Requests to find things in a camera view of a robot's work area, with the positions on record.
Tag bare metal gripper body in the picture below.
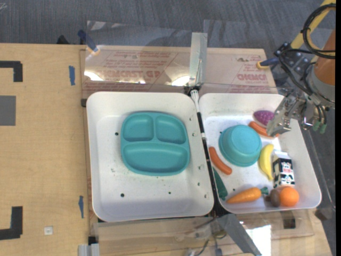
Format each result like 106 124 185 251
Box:
275 91 321 130

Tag purple grapes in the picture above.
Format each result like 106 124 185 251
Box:
253 110 275 126

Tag orange sausage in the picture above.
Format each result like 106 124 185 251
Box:
248 121 280 139
208 146 233 175

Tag white plastic tray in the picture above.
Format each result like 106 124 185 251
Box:
198 92 322 214
85 91 215 223

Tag yellow banana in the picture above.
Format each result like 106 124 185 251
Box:
258 143 275 181

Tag teal bowl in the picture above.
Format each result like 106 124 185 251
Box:
218 124 263 167

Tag black and white milk carton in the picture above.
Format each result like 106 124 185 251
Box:
272 150 296 188

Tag brown mushroom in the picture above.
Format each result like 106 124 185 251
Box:
268 188 282 207

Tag orange fruit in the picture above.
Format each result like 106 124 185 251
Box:
279 187 300 207

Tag orange carrot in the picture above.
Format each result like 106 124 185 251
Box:
226 187 269 204

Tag brown cardboard board red print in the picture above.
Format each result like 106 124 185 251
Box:
80 45 324 250

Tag teal divided plate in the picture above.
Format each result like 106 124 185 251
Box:
120 111 191 177

